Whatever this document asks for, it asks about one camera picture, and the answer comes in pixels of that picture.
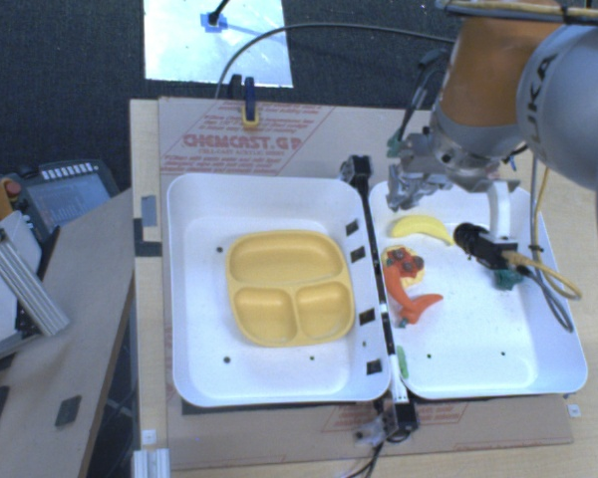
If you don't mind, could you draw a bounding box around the yellow divided plate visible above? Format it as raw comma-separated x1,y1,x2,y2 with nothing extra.
224,229,357,350

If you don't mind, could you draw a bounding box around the yellow banana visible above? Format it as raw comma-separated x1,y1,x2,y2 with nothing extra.
389,213,456,248

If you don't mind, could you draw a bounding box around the toy pizza slice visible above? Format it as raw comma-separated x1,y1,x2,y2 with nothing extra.
380,244,427,289

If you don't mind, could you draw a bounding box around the black cylinder on white bracket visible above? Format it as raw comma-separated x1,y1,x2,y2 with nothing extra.
452,178,522,271

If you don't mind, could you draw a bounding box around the thin black and white rod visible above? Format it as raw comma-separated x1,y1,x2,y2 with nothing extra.
358,176,406,403

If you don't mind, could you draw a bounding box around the black block with thin wires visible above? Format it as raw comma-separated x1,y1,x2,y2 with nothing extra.
340,153,373,184
382,397,421,443

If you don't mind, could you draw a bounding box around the white plastic tray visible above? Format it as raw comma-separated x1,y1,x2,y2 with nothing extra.
165,172,394,409
368,178,590,400

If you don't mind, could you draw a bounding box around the dark green broccoli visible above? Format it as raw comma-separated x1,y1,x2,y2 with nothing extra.
494,268,525,292

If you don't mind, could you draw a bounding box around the brown cardboard board red print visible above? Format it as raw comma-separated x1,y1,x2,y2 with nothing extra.
156,96,575,472

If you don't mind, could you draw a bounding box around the orange carrot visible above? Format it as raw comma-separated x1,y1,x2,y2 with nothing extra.
383,263,413,319
397,292,446,327

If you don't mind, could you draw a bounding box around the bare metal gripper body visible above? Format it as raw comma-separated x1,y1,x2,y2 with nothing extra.
397,131,500,192

